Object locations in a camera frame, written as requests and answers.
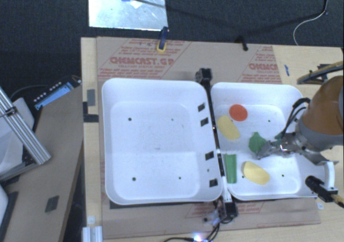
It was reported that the thin black and white rod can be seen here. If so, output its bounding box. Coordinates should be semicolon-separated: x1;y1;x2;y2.
204;81;230;204

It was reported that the black block with thin wires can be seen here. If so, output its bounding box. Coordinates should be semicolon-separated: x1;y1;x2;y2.
195;67;213;84
214;201;239;223

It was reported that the black cylinder on white bracket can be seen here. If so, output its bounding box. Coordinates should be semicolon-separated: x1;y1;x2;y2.
304;160;339;203

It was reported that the yellow oval toy food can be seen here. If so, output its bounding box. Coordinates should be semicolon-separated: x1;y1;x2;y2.
242;161;271;186
217;115;241;141

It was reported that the orange round disc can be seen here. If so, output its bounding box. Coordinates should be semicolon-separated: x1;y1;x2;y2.
228;104;248;122

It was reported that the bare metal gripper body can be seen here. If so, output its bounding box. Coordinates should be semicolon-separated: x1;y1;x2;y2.
276;132;316;156

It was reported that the green rectangular toy piece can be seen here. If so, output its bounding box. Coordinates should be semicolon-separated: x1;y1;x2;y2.
224;153;238;184

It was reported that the brown cardboard board red print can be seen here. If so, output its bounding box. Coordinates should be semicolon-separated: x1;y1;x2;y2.
96;37;322;239

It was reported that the white plastic tray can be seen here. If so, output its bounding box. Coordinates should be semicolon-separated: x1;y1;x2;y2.
101;77;224;206
210;82;328;202

